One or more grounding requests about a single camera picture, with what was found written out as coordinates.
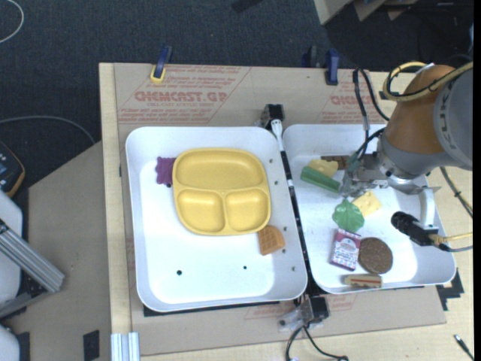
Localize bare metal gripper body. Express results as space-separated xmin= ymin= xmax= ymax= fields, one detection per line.
xmin=343 ymin=152 xmax=419 ymax=199

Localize yellow toy cheese wedge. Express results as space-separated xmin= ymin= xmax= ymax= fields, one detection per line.
xmin=350 ymin=190 xmax=383 ymax=218

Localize green toy lettuce leaf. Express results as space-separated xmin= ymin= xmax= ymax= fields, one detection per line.
xmin=331 ymin=198 xmax=366 ymax=233

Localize brown toy chocolate bar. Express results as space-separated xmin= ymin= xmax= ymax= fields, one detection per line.
xmin=320 ymin=155 xmax=351 ymax=171

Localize yellow toy cheese with holes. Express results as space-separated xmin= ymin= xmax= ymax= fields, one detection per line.
xmin=307 ymin=158 xmax=340 ymax=178

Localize thin black and white rod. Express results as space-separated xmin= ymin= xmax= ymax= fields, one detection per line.
xmin=270 ymin=120 xmax=313 ymax=297

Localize pink small carton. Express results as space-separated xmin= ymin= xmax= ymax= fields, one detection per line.
xmin=328 ymin=228 xmax=362 ymax=272

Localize round brown biscuit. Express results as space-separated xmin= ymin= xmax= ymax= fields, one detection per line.
xmin=357 ymin=237 xmax=395 ymax=275

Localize beige toy sandwich slice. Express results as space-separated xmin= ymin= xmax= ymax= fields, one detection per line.
xmin=340 ymin=273 xmax=384 ymax=290

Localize orange toy waffle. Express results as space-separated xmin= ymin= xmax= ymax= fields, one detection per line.
xmin=256 ymin=224 xmax=286 ymax=256

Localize white plastic tray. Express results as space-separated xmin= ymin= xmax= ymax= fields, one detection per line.
xmin=125 ymin=126 xmax=309 ymax=313
xmin=281 ymin=123 xmax=458 ymax=295

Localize yellow divided plate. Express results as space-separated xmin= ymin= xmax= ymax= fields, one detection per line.
xmin=171 ymin=147 xmax=272 ymax=237

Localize brown cardboard board red print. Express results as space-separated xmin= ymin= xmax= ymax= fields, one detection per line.
xmin=112 ymin=62 xmax=448 ymax=356

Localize purple toy grapes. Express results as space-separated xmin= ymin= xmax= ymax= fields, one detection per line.
xmin=154 ymin=156 xmax=178 ymax=187

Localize black cylinder on white bracket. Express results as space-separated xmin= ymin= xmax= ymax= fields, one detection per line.
xmin=390 ymin=186 xmax=440 ymax=247

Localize black block with thin wires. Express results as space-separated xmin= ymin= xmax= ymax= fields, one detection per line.
xmin=262 ymin=103 xmax=284 ymax=123
xmin=300 ymin=295 xmax=331 ymax=323

